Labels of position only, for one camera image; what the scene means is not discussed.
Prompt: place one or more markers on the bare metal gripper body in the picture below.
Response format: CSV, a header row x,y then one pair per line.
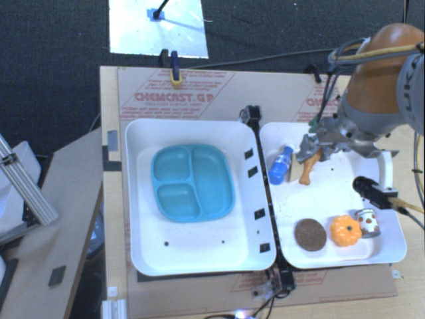
x,y
342,135

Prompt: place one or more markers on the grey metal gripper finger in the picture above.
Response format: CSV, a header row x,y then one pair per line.
x,y
305,146
326,153

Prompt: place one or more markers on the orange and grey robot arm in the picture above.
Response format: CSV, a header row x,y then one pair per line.
x,y
375,78

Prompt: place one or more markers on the blue plastic bottle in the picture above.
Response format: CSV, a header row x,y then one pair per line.
x,y
279,169

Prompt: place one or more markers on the white plastic tray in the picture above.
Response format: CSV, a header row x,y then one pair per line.
x,y
199,244
332,198

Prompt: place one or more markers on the thin black rod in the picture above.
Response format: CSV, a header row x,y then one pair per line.
x,y
267,184

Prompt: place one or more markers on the brown cardboard board red print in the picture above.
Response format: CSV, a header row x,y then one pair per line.
x,y
265,91

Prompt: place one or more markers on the orange toy pumpkin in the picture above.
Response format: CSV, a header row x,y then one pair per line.
x,y
345,231

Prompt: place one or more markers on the small white printed can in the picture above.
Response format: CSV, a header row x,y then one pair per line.
x,y
369,223

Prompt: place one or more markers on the brown round biscuit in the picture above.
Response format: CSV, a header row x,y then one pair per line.
x,y
310,234

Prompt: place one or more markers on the blue divided plate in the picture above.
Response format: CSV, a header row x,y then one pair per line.
x,y
206,178

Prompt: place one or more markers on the black cylinder on white bracket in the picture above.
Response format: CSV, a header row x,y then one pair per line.
x,y
373,189

